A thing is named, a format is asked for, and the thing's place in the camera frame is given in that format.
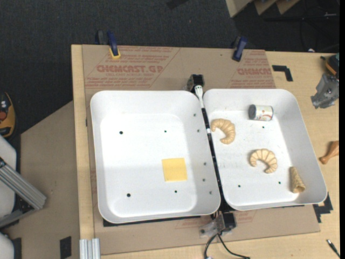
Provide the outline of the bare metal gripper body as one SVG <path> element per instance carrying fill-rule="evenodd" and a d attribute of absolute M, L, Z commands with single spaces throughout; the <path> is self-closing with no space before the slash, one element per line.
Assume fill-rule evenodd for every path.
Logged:
<path fill-rule="evenodd" d="M 316 86 L 316 93 L 311 96 L 315 108 L 327 108 L 335 105 L 339 98 L 339 80 L 324 73 Z"/>

